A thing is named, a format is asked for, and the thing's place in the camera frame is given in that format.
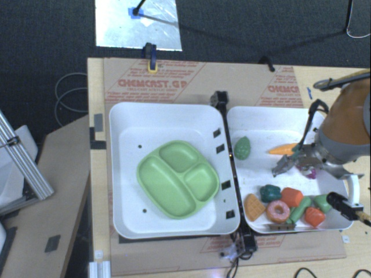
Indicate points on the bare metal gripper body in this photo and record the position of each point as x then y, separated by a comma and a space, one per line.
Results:
327, 166

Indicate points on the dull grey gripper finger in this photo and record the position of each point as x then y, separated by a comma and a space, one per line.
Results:
281, 165
304, 165

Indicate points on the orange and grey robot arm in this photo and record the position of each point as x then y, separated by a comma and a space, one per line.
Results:
346, 117

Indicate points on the purple toy grapes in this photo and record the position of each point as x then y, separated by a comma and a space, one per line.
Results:
310, 173

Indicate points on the orange toy carrot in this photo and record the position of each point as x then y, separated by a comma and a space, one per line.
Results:
282, 149

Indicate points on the white plastic tray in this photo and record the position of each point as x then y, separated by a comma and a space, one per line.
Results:
130, 169
261, 172

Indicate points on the dark green toy pepper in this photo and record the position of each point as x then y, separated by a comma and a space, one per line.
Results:
270, 193

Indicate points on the orange-red toy block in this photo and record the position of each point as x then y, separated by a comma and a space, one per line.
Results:
292, 196
314, 216

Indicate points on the light green toy vegetable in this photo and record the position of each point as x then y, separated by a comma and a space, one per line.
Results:
321, 202

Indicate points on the green toy artichoke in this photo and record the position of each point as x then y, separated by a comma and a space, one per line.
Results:
242, 149

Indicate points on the green toy cucumber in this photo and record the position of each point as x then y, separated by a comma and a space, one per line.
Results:
301, 208

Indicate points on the pink toy doughnut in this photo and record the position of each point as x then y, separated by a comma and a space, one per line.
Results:
273, 212

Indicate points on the orange toy waffle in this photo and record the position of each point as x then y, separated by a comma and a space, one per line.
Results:
253, 208

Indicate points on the thin black rod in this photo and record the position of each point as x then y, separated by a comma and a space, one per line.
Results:
231, 155

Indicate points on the green divided plate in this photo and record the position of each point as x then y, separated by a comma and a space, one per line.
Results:
174, 181

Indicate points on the brown cardboard board, red print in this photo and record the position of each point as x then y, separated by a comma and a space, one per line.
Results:
191, 80

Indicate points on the black cylinder on white bracket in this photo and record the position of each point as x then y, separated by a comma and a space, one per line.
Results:
342, 204

